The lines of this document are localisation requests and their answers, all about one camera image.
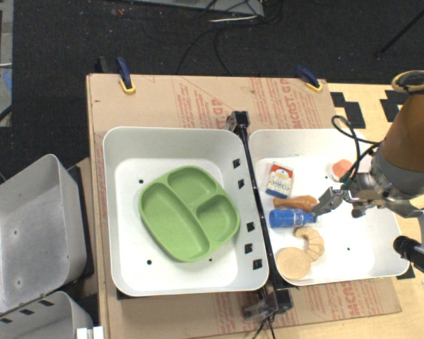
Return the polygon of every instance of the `blue and yellow clamp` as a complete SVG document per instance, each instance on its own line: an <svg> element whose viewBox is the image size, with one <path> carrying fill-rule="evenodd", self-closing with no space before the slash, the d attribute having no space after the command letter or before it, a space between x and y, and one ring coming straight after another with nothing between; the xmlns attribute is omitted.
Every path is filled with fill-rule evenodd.
<svg viewBox="0 0 424 339"><path fill-rule="evenodd" d="M129 68L127 68L127 64L124 58L122 58L121 56L117 57L116 65L118 67L118 73L121 76L119 83L121 84L123 91L126 94L135 93L135 85L134 83L132 83L132 80L130 79Z"/></svg>
<svg viewBox="0 0 424 339"><path fill-rule="evenodd" d="M317 78L314 76L313 73L311 73L308 69L297 65L295 67L295 76L302 79L304 82L306 82L306 86L309 89L312 89L316 93L320 92L322 90L322 84L319 83Z"/></svg>

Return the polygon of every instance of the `cardboard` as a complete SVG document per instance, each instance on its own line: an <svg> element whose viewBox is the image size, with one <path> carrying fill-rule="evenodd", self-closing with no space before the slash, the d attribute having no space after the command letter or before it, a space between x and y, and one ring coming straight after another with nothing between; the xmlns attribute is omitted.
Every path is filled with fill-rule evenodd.
<svg viewBox="0 0 424 339"><path fill-rule="evenodd" d="M255 331L259 326L245 321L242 316L243 308L257 301L253 292L118 299L110 272L103 137L116 126L222 129L226 117L234 110L249 112L251 131L331 128L331 117L335 113L344 115L345 112L334 109L330 87L325 81L323 91L315 93L299 79L191 76L131 78L136 86L133 95L123 92L119 76L115 74L91 74L86 81L99 309L106 337L184 339L229 335L229 338L248 338L245 334L232 333ZM376 91L380 96L386 88L377 87L371 92ZM382 121L377 103L377 99L372 99L368 104L377 111ZM382 139L388 127L388 123L382 122L379 132L371 133L372 137L366 132L363 134L369 139ZM413 223L409 230L415 232L416 228ZM290 328L296 333L295 328L300 325L401 312L391 278L294 288L290 293L294 309L276 317L274 327L283 328L277 330L277 338L279 335L282 335L280 338L289 338L289 333L292 333ZM424 322L424 316L416 316L419 316L417 321ZM396 320L399 323L406 321L403 317L397 317ZM385 326L396 330L396 326ZM418 333L414 324L411 332ZM366 338L364 334L367 333L363 331L356 338ZM379 331L375 330L374 334L378 336ZM330 338L331 334L330 330L321 329L315 330L314 336Z"/></svg>

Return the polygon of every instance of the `black carpet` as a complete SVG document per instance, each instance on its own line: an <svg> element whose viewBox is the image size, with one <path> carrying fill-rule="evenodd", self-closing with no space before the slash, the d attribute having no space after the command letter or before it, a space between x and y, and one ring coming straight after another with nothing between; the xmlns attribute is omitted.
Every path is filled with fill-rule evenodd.
<svg viewBox="0 0 424 339"><path fill-rule="evenodd" d="M14 0L12 127L0 128L0 171L14 175L54 153L87 157L86 75L105 56L132 73L292 77L301 64L336 83L389 84L424 69L424 17L380 60L375 53L424 0L267 0L265 21L103 0Z"/></svg>

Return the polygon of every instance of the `robotic hand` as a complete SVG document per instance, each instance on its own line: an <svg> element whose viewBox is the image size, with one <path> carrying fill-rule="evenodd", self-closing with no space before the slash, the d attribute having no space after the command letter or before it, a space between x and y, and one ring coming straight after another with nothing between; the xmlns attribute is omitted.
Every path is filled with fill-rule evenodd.
<svg viewBox="0 0 424 339"><path fill-rule="evenodd" d="M391 85L409 97L385 139L360 155L341 180L341 189L328 188L312 212L323 215L346 201L353 205L354 218L372 207L388 208L403 218L417 218L422 243L400 236L394 241L394 249L424 272L424 209L410 203L424 194L424 71L399 74ZM370 171L358 173L359 161L368 153L373 154Z"/></svg>

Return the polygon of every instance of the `round tan bread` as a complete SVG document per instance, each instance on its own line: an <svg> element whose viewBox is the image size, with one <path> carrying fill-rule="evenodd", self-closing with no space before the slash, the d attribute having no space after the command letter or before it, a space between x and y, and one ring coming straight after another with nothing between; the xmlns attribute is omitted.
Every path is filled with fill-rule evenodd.
<svg viewBox="0 0 424 339"><path fill-rule="evenodd" d="M311 257L297 247L286 247L276 257L280 274L289 280L299 280L309 273Z"/></svg>

